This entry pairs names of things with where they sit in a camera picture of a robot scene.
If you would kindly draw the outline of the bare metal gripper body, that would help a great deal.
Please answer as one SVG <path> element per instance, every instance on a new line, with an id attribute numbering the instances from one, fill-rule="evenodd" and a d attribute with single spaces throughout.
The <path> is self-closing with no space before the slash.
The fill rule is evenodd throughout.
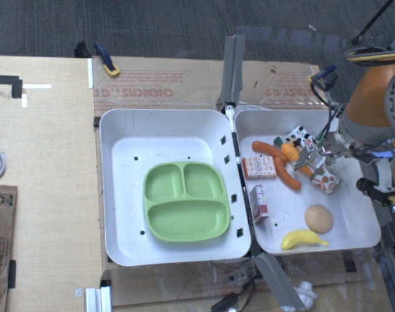
<path id="1" fill-rule="evenodd" d="M 337 159 L 352 156 L 348 141 L 338 131 L 328 132 L 327 136 L 317 138 L 316 145 L 319 154 L 325 158 L 326 165 L 333 165 Z"/>

